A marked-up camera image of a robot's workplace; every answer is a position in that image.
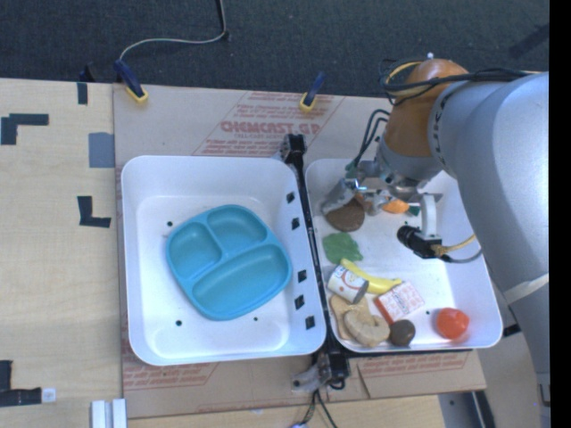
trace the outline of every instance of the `gray carpet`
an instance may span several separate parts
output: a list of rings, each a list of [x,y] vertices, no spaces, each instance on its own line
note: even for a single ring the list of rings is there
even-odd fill
[[[434,53],[467,70],[549,69],[550,0],[223,0],[229,38],[149,44],[124,58],[146,84],[376,96],[378,65]],[[124,48],[219,34],[215,0],[0,0],[0,78],[112,82]]]

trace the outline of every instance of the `gray tape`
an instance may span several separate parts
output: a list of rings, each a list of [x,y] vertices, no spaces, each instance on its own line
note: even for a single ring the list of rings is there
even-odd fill
[[[115,167],[115,135],[109,133],[90,133],[89,140],[89,167],[114,168]]]

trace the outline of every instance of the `toy food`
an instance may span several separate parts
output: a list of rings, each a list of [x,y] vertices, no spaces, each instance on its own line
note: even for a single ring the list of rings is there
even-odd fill
[[[332,233],[323,238],[323,250],[327,259],[336,265],[341,259],[363,260],[359,245],[345,232]]]
[[[409,204],[397,198],[391,202],[385,203],[381,209],[392,214],[402,214],[409,210]]]
[[[331,226],[342,232],[354,232],[365,221],[365,209],[354,198],[342,208],[328,212],[325,219]]]
[[[347,330],[343,318],[344,315],[350,310],[356,311],[363,322],[369,323],[371,325],[375,323],[368,308],[368,302],[366,298],[361,298],[358,303],[351,304],[349,301],[335,294],[329,299],[329,305],[331,306],[331,310],[333,311],[335,319],[337,320],[337,333],[341,339],[352,339],[352,335]]]
[[[338,265],[327,281],[327,288],[350,303],[358,303],[367,293],[368,281]]]
[[[372,316],[373,325],[364,322],[357,311],[350,310],[345,313],[343,320],[347,330],[359,343],[367,347],[375,347],[389,337],[390,328],[380,316]]]
[[[455,308],[440,309],[436,316],[436,330],[446,339],[458,339],[466,330],[470,323],[470,317]]]
[[[384,277],[372,276],[366,271],[363,271],[349,259],[341,259],[341,266],[349,269],[353,274],[362,277],[368,281],[367,292],[381,295],[387,293],[395,285],[401,284],[401,279],[385,279]]]
[[[414,339],[417,329],[410,320],[402,318],[391,325],[389,341],[395,346],[406,347]]]
[[[408,281],[394,286],[387,293],[378,295],[373,302],[389,325],[425,304],[415,287]]]

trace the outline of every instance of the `black tape marking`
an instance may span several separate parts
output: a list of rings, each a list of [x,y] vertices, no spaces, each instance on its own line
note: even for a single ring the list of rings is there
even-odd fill
[[[0,407],[29,406],[42,403],[42,389],[12,389],[12,361],[0,360]]]
[[[10,121],[16,125],[47,125],[49,114],[10,114]]]
[[[101,228],[109,228],[111,226],[111,218],[94,218],[93,217],[93,197],[79,196],[79,224],[82,226],[99,226]]]
[[[11,360],[1,360],[0,361],[0,391],[10,390],[12,385],[10,384],[12,380],[12,361]]]
[[[109,133],[90,133],[89,167],[115,168],[115,135]]]
[[[0,391],[0,407],[42,404],[42,389]]]
[[[46,126],[49,124],[48,114],[10,114],[0,121],[0,144],[15,145],[19,125]]]
[[[87,104],[87,84],[78,82],[78,104]]]
[[[509,49],[509,55],[511,55],[514,59],[518,59],[525,53],[528,53],[536,46],[540,45],[546,39],[550,37],[550,24],[547,23],[539,27],[534,33],[528,35],[523,40],[521,40],[516,45],[513,45]]]
[[[10,121],[10,118],[0,120],[0,144],[15,145],[18,135],[18,126]]]

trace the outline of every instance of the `wooden table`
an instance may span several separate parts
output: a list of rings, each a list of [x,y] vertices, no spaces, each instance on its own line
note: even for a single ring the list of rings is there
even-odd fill
[[[0,360],[12,388],[53,387],[55,403],[1,407],[0,426],[89,426],[90,402],[121,398],[120,307],[113,168],[90,168],[88,138],[113,133],[112,86],[0,79],[0,116],[47,114],[0,145]],[[79,196],[110,227],[79,224]],[[437,396],[329,404],[338,426],[444,427]],[[306,407],[161,419],[131,427],[288,427]],[[329,426],[321,409],[310,427]]]

